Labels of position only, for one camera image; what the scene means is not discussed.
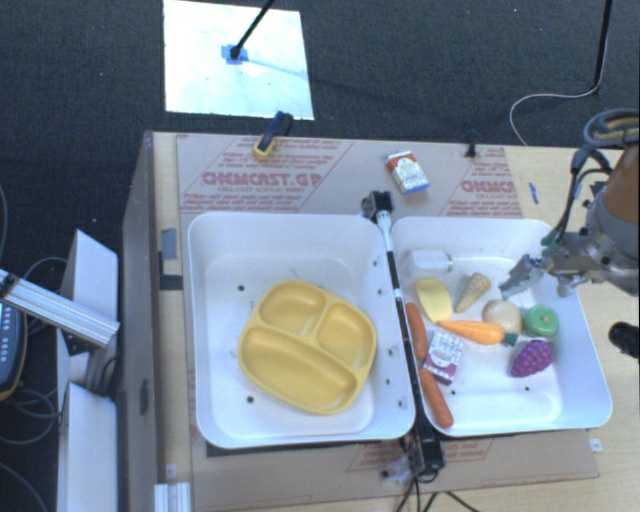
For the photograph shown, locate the yellow divided plate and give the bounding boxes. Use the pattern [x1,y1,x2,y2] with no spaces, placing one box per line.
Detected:
[237,279,379,417]

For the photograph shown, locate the orange toy carrot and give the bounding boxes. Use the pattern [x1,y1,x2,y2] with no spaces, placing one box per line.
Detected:
[438,319,521,348]

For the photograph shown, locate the orange toy sausage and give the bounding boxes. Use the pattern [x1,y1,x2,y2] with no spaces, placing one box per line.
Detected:
[418,366,455,430]
[404,301,430,363]

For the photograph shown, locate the black cylinder on white bracket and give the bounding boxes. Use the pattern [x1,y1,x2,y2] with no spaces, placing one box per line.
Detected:
[608,321,640,360]

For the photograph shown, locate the green toy apple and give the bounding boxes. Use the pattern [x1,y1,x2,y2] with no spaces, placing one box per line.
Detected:
[522,304,561,339]

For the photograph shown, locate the red and white carton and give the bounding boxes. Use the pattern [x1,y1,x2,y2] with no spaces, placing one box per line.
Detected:
[384,149,431,196]

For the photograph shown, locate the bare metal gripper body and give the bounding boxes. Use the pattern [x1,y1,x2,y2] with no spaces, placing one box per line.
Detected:
[542,233,639,299]

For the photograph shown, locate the purple toy grapes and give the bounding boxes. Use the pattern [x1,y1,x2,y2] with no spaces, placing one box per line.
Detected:
[509,338,555,379]

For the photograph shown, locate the beige round toy food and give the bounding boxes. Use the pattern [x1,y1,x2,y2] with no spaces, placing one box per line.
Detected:
[481,298,524,336]

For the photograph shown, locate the yellow toy slice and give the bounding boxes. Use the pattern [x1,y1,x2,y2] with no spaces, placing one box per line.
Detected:
[413,277,455,324]

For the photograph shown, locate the beige toy ice cream cone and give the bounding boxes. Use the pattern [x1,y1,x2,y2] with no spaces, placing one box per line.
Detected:
[454,271,493,315]

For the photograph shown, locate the brown cardboard board red print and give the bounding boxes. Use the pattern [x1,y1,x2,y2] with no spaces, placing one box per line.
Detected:
[175,133,601,502]

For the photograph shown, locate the black block with thin wires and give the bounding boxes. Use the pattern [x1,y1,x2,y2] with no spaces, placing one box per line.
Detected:
[361,190,395,219]
[408,433,447,475]

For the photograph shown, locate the thin black and white rod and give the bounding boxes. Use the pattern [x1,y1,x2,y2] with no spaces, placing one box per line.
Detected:
[375,209,435,444]

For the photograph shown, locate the purple and white carton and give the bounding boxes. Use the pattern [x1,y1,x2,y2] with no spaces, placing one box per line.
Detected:
[421,329,465,387]

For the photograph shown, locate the white plastic tray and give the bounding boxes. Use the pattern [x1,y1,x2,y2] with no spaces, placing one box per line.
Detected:
[389,215,614,438]
[186,210,418,450]

